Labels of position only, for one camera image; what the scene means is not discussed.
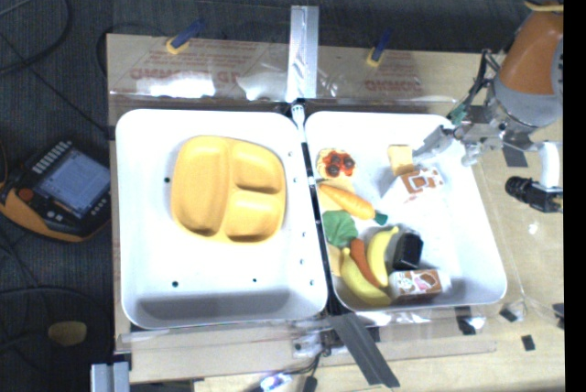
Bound white plastic tray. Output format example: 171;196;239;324
303;110;509;314
114;107;330;331

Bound small orange carrot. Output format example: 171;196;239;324
349;237;382;289

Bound green toy lettuce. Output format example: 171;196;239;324
320;210;360;249

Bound yellow divided plate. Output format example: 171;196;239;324
169;134;288;245

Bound white carton red print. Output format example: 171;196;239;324
399;167;447;204

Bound brown and white carton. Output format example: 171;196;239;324
388;268;452;306

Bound black cylinder on white bracket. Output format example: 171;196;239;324
505;141;564;214

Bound yellow cube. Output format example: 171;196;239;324
387;144;415;178

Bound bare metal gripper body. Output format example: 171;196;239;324
452;104;537;152

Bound thin black and white rod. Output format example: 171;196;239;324
290;103;336;314

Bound brown cardboard board red print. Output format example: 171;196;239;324
105;32;565;385

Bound yellow banana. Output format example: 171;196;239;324
340;246;393;309
366;225;401;289

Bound large orange carrot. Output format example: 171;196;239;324
318;182;389;226

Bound toy pizza slice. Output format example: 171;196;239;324
315;147;358;180

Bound black box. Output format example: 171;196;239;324
390;233;425;271

